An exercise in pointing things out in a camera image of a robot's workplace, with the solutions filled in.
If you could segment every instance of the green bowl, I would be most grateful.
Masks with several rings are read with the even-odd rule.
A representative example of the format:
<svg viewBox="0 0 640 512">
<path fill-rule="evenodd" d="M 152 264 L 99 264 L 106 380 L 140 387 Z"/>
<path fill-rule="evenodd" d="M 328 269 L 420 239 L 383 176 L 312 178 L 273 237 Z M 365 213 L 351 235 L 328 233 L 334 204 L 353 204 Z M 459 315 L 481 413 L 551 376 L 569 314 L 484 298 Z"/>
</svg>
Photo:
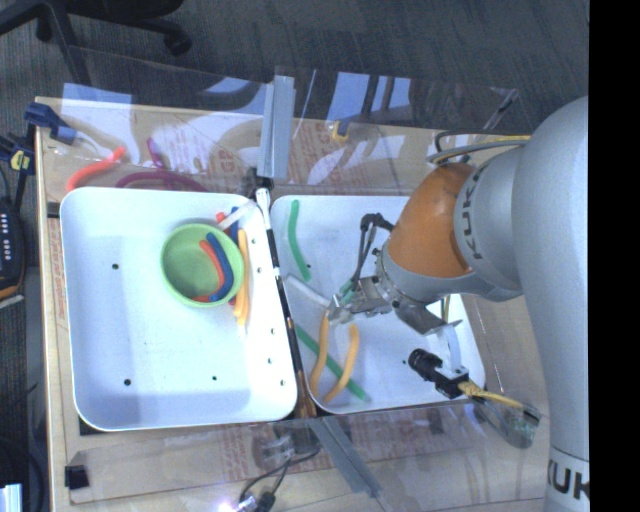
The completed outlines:
<svg viewBox="0 0 640 512">
<path fill-rule="evenodd" d="M 213 233 L 227 255 L 233 271 L 229 293 L 215 302 L 199 302 L 192 297 L 211 295 L 218 287 L 218 275 L 199 243 Z M 196 307 L 225 304 L 238 293 L 244 279 L 244 262 L 236 244 L 223 231 L 207 224 L 185 224 L 176 228 L 162 246 L 162 275 L 169 291 L 182 303 Z"/>
</svg>

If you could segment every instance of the transparent acrylic panel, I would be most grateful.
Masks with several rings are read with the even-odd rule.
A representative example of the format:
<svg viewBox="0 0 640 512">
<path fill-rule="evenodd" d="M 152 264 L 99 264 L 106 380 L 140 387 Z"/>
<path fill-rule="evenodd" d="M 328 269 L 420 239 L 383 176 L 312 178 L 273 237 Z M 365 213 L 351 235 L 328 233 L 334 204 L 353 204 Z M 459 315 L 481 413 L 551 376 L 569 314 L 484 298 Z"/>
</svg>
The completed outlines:
<svg viewBox="0 0 640 512">
<path fill-rule="evenodd" d="M 202 187 L 244 196 L 255 190 L 266 84 L 77 52 L 91 85 L 67 85 L 59 98 L 40 99 L 78 130 L 71 145 L 54 140 L 49 130 L 40 132 L 49 213 L 57 213 L 74 173 L 119 146 L 126 151 L 117 165 L 88 174 L 82 185 Z M 296 88 L 287 175 L 275 180 L 274 199 L 407 196 L 433 170 L 426 158 L 436 151 L 443 131 L 449 131 L 438 139 L 444 148 L 527 131 L 512 89 L 319 70 L 277 69 L 274 74 L 292 76 Z M 491 154 L 478 153 L 472 163 Z M 148 174 L 163 170 L 185 179 L 153 180 Z M 128 181 L 139 173 L 146 173 L 146 181 Z M 59 223 L 48 222 L 58 243 Z M 59 275 L 54 277 L 60 278 L 64 450 L 68 464 L 83 465 L 90 480 L 89 487 L 70 491 L 72 503 L 114 500 L 104 503 L 141 510 L 157 509 L 159 503 L 168 508 L 180 503 L 189 510 L 215 510 L 224 501 L 235 506 L 246 483 L 277 467 L 277 450 L 291 449 L 282 448 L 282 438 L 293 431 L 304 432 L 303 438 L 313 432 L 318 438 L 313 446 L 321 451 L 287 471 L 274 510 L 475 510 L 509 501 L 537 503 L 542 497 L 548 414 L 523 301 L 464 303 L 487 387 L 543 414 L 533 444 L 524 449 L 477 416 L 473 404 L 444 400 L 437 406 L 357 415 L 323 416 L 321 411 L 320 418 L 273 424 L 102 433 L 83 424 L 73 404 L 60 252 L 58 247 Z M 309 446 L 298 449 L 307 453 Z M 272 459 L 265 460 L 267 452 Z M 267 481 L 275 485 L 277 478 L 276 473 Z"/>
</svg>

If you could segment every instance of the chair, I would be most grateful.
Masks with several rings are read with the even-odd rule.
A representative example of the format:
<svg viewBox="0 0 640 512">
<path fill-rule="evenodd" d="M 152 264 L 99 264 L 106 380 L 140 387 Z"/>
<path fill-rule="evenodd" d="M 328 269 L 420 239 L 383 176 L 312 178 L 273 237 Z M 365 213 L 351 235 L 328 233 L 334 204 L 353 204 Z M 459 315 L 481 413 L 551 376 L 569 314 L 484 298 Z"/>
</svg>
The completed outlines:
<svg viewBox="0 0 640 512">
<path fill-rule="evenodd" d="M 164 44 L 172 55 L 191 48 L 191 39 L 182 28 L 157 19 L 182 5 L 184 0 L 18 0 L 0 11 L 0 36 L 37 20 L 36 36 L 41 41 L 54 37 L 76 83 L 90 85 L 84 60 L 77 46 L 70 14 L 164 34 Z"/>
</svg>

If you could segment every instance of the white tray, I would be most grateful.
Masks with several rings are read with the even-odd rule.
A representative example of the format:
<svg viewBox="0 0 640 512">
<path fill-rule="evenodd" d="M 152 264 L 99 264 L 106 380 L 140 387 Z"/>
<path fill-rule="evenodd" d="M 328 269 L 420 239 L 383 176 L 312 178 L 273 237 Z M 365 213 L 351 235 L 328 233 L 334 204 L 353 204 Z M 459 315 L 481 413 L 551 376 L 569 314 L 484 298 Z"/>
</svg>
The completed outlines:
<svg viewBox="0 0 640 512">
<path fill-rule="evenodd" d="M 73 390 L 78 413 L 101 430 L 271 421 L 297 390 L 258 208 L 240 221 L 250 241 L 251 311 L 177 301 L 160 249 L 179 225 L 211 223 L 246 199 L 231 194 L 86 187 L 60 220 Z"/>
<path fill-rule="evenodd" d="M 305 262 L 310 266 L 311 279 L 306 283 L 328 303 L 331 296 L 353 274 L 360 240 L 360 219 L 364 214 L 380 212 L 385 219 L 395 223 L 404 208 L 407 197 L 387 196 L 284 196 L 274 202 L 271 219 L 276 233 L 276 246 L 285 292 L 294 323 L 302 327 L 314 340 L 318 340 L 320 321 L 324 307 L 310 300 L 308 294 L 292 286 L 289 275 L 302 280 L 302 275 L 291 252 L 287 226 L 291 202 L 300 201 L 296 239 Z M 373 247 L 381 248 L 388 232 L 378 230 Z M 373 275 L 375 257 L 369 255 L 362 276 Z M 439 303 L 429 309 L 440 314 Z M 423 348 L 447 362 L 449 347 L 437 336 L 421 336 L 401 322 L 395 313 L 365 318 L 355 318 L 360 331 L 360 348 L 351 376 L 367 394 L 361 400 L 349 390 L 343 390 L 330 403 L 320 397 L 314 400 L 326 411 L 336 414 L 356 413 L 416 406 L 447 401 L 435 390 L 433 383 L 424 382 L 408 365 L 409 354 L 415 348 Z M 485 372 L 480 354 L 459 296 L 453 296 L 449 309 L 449 321 L 462 320 L 456 327 L 462 364 L 469 369 L 471 378 L 484 385 Z M 299 341 L 305 375 L 311 373 L 315 354 Z M 347 325 L 333 326 L 329 333 L 329 354 L 342 366 L 349 348 Z M 325 368 L 318 386 L 324 396 L 337 378 Z"/>
</svg>

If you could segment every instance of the green curved stick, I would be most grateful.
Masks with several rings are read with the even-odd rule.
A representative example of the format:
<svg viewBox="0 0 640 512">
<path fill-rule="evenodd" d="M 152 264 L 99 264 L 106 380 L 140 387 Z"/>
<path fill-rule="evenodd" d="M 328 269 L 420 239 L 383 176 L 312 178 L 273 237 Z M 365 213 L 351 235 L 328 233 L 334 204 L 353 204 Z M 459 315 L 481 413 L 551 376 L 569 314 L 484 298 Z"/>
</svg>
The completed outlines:
<svg viewBox="0 0 640 512">
<path fill-rule="evenodd" d="M 298 338 L 300 338 L 300 341 L 302 341 L 302 343 L 304 343 L 309 349 L 311 349 L 311 351 L 315 355 L 318 355 L 319 347 L 316 340 L 309 336 L 309 334 L 307 334 L 304 329 L 302 329 L 302 327 L 298 327 L 296 325 L 295 329 Z M 340 368 L 340 365 L 336 363 L 335 359 L 333 359 L 331 356 L 327 356 L 327 368 L 329 368 L 329 370 L 331 370 L 336 377 L 340 378 L 342 376 L 342 368 Z M 367 401 L 367 394 L 351 379 L 349 379 L 349 382 L 347 383 L 347 389 L 363 402 Z"/>
<path fill-rule="evenodd" d="M 300 247 L 298 247 L 298 240 L 296 239 L 296 223 L 298 222 L 299 210 L 300 201 L 294 199 L 291 202 L 291 215 L 289 216 L 289 246 L 291 247 L 293 258 L 296 260 L 296 265 L 298 265 L 298 270 L 300 270 L 300 273 L 302 274 L 302 279 L 304 279 L 305 281 L 309 281 L 311 279 L 311 272 L 309 272 L 309 268 L 304 262 L 304 258 L 302 257 L 302 253 L 300 252 Z"/>
</svg>

